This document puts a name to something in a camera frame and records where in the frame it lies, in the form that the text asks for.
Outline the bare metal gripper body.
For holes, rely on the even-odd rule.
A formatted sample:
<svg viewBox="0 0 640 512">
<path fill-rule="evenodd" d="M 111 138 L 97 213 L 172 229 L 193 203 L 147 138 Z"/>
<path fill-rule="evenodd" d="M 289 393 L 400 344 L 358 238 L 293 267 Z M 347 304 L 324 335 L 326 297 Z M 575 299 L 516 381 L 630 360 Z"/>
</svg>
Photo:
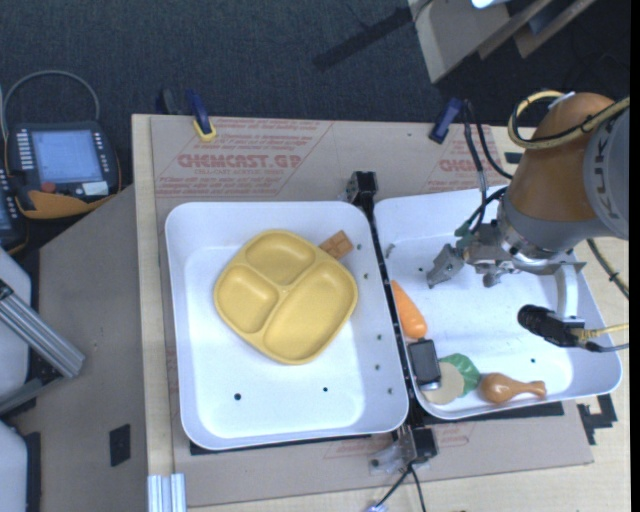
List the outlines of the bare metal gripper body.
<svg viewBox="0 0 640 512">
<path fill-rule="evenodd" d="M 511 274 L 528 272 L 551 274 L 563 261 L 558 253 L 542 249 L 522 235 L 509 223 L 482 224 L 462 250 L 463 260 L 482 274 Z"/>
</svg>

